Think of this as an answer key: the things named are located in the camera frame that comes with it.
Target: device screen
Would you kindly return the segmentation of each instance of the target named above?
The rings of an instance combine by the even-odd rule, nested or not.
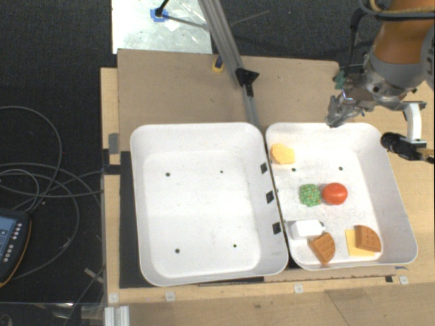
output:
[[[3,258],[9,238],[14,230],[16,220],[0,216],[0,259]]]

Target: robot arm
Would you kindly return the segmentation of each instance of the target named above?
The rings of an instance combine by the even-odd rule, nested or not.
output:
[[[421,153],[425,142],[420,137],[420,110],[425,103],[403,99],[424,80],[434,89],[434,1],[393,0],[386,12],[379,9],[376,0],[370,0],[370,9],[360,4],[358,19],[362,14],[372,14],[384,22],[362,71],[346,74],[342,93],[331,97],[326,117],[330,127],[372,111],[376,105],[403,111],[408,122],[407,137],[387,133],[383,146],[406,159],[433,163],[433,158]]]

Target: blue tape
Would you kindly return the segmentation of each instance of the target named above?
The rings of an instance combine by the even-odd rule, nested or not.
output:
[[[168,18],[168,16],[169,16],[168,11],[166,11],[165,9],[163,9],[162,16],[161,16],[161,17],[157,17],[157,16],[156,16],[156,10],[157,10],[157,9],[155,9],[155,8],[150,10],[150,15],[151,15],[151,18],[152,18],[152,20],[153,20],[154,22],[156,22],[156,23],[161,23],[161,22],[164,22],[165,20],[168,20],[168,19],[169,19],[169,18]]]

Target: black carpet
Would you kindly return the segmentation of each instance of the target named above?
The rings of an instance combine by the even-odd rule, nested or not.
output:
[[[357,1],[222,0],[222,4],[230,22],[270,11],[234,26],[241,54],[343,64],[349,47],[348,24]],[[363,42],[353,62],[361,61],[361,51],[377,27],[377,22],[363,20]],[[46,115],[63,140],[62,167],[77,175],[102,168],[99,69],[115,65],[111,0],[0,0],[0,106],[22,105]],[[0,164],[55,165],[56,148],[50,127],[38,117],[19,110],[0,112]],[[47,170],[40,172],[50,175]],[[87,182],[93,189],[100,187],[98,175]],[[16,187],[29,191],[31,183]],[[71,187],[74,192],[85,191]],[[1,208],[19,200],[0,192]],[[90,282],[84,269],[99,271],[102,250],[98,204],[91,197],[78,202],[80,229],[65,254],[43,270],[0,289],[0,302],[68,302],[80,296]],[[47,200],[41,205],[17,275],[56,255],[68,242],[74,221],[70,200]],[[100,290],[96,283],[84,301],[95,302]]]

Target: black device with yellow edge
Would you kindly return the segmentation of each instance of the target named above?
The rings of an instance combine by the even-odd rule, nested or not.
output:
[[[0,287],[14,275],[29,242],[31,219],[23,211],[0,209]]]

